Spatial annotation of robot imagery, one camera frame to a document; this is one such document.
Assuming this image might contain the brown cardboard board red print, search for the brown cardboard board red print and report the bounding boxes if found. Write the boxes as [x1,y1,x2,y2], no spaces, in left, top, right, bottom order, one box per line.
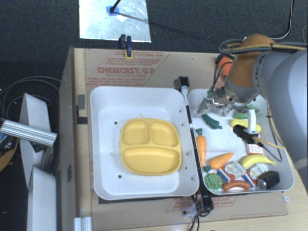
[84,48,288,229]

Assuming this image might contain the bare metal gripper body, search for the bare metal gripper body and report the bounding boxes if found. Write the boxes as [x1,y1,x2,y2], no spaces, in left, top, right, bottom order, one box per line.
[208,87,255,111]

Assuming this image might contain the yellow banana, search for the yellow banana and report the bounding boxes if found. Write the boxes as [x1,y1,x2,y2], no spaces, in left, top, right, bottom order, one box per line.
[241,154,276,169]

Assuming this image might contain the orange sausage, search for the orange sausage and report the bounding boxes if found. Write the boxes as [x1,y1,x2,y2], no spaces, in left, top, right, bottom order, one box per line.
[222,180,252,193]

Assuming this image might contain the orange and white small carton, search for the orange and white small carton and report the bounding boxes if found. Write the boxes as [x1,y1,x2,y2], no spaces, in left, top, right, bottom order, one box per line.
[245,143,265,156]

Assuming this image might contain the green peas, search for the green peas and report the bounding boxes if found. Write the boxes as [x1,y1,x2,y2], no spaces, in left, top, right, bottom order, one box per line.
[204,172,224,191]

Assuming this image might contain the yellow divided plate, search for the yellow divided plate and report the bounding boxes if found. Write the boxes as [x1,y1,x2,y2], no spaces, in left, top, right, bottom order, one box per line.
[119,118,183,177]

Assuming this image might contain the black box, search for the black box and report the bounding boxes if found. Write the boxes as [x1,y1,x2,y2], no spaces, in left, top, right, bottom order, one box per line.
[257,170,281,190]

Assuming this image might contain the dark green toy pepper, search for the dark green toy pepper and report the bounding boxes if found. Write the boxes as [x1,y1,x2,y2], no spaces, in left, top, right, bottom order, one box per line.
[201,114,223,130]

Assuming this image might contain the black cylinder on white bracket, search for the black cylinder on white bracket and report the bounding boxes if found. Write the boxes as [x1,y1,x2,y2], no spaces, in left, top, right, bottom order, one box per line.
[232,108,262,144]

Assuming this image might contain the black block with thin wires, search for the black block with thin wires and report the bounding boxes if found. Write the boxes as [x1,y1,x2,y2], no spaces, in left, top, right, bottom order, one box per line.
[200,189,215,213]
[174,76,191,91]

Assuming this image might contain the white carton red blue stripes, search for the white carton red blue stripes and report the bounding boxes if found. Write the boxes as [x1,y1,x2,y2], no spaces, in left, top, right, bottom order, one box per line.
[241,163,269,188]
[217,161,247,183]

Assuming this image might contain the orange carrot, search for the orange carrot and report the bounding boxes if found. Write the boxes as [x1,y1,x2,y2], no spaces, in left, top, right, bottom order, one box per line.
[203,152,235,173]
[195,128,207,168]

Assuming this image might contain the white plastic tray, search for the white plastic tray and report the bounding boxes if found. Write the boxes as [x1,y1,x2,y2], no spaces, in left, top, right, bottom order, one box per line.
[90,85,201,201]
[187,88,295,196]

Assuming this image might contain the thin black and white rod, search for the thin black and white rod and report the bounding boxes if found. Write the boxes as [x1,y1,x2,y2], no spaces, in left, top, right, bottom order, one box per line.
[181,85,209,203]

